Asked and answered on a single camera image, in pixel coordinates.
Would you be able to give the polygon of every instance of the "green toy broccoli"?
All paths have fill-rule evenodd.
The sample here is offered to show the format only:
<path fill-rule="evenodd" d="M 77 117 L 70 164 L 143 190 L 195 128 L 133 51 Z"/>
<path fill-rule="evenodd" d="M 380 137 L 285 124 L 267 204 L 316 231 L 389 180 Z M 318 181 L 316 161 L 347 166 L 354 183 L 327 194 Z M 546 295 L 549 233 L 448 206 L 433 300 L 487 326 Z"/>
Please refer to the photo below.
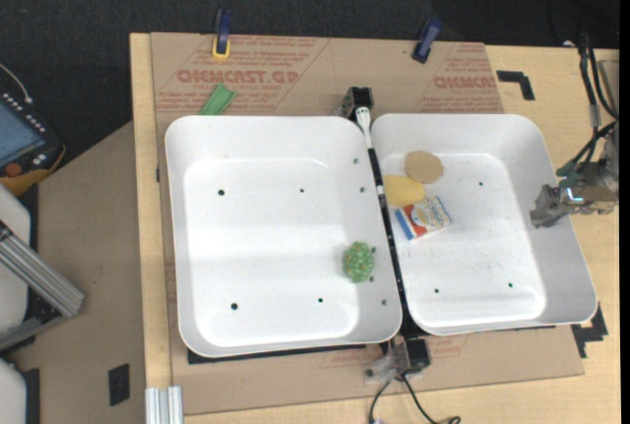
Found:
<path fill-rule="evenodd" d="M 354 242 L 344 254 L 344 272 L 352 282 L 364 282 L 374 269 L 372 253 L 364 242 Z"/>

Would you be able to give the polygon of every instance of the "electronic device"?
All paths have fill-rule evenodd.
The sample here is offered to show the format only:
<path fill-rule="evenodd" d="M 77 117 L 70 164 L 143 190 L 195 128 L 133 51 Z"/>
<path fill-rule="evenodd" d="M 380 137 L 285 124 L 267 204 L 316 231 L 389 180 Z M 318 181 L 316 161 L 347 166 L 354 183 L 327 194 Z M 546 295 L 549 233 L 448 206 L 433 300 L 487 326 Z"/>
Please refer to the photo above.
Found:
<path fill-rule="evenodd" d="M 30 104 L 0 89 L 0 182 L 16 197 L 49 175 L 65 147 Z"/>

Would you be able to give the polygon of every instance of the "green tape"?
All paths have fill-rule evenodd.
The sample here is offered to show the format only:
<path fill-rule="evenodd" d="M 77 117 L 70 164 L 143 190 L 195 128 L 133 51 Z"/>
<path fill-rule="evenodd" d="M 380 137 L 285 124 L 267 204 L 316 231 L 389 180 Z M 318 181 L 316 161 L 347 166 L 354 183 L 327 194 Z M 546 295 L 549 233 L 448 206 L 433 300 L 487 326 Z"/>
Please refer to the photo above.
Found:
<path fill-rule="evenodd" d="M 223 85 L 223 83 L 219 83 L 206 104 L 204 104 L 204 107 L 202 107 L 201 111 L 199 111 L 199 114 L 204 116 L 216 116 L 221 114 L 231 104 L 236 96 L 237 93 L 235 91 L 230 91 Z"/>

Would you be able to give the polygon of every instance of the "wooden table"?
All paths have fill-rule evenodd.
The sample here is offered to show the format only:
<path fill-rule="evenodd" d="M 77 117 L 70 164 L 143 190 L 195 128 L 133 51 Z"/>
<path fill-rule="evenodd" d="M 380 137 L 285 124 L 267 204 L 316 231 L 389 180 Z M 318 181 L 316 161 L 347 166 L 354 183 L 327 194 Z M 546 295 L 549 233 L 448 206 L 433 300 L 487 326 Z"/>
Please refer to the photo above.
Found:
<path fill-rule="evenodd" d="M 146 385 L 172 385 L 161 212 L 156 168 L 158 150 L 153 104 L 151 39 L 131 34 L 132 86 L 137 165 Z M 568 48 L 488 46 L 494 70 L 522 71 L 535 90 L 525 101 L 517 85 L 499 84 L 505 112 L 533 120 L 542 130 L 554 166 L 572 157 L 590 137 L 588 101 L 577 55 Z M 618 51 L 599 51 L 618 60 Z M 609 335 L 589 343 L 586 375 L 491 387 L 422 393 L 429 415 L 460 415 L 466 424 L 503 422 L 620 422 L 619 216 L 574 216 Z M 188 424 L 364 423 L 369 399 L 352 399 L 186 417 Z M 377 414 L 388 423 L 422 422 L 408 395 L 384 396 Z"/>

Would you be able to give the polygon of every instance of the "brown round object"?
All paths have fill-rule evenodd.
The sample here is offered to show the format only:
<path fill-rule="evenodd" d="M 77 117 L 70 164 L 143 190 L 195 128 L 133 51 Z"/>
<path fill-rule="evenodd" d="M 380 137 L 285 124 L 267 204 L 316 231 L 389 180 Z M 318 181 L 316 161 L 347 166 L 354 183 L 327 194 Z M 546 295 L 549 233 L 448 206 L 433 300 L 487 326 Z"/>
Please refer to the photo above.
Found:
<path fill-rule="evenodd" d="M 444 168 L 440 158 L 426 151 L 414 151 L 405 159 L 405 172 L 414 181 L 420 183 L 434 183 L 437 181 Z"/>

